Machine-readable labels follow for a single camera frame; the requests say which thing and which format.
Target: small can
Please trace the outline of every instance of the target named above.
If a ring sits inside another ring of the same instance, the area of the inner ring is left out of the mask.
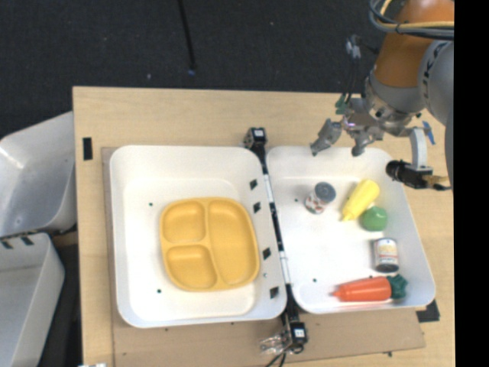
[[[306,198],[304,205],[311,213],[318,215],[324,211],[326,206],[331,203],[335,197],[336,191],[334,187],[327,182],[319,182]]]
[[[397,243],[390,238],[381,238],[374,243],[375,270],[383,273],[399,270]]]

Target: orange carrot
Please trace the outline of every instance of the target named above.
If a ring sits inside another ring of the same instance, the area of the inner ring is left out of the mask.
[[[389,299],[392,288],[389,280],[383,276],[363,278],[341,284],[334,296],[342,302],[368,302]]]

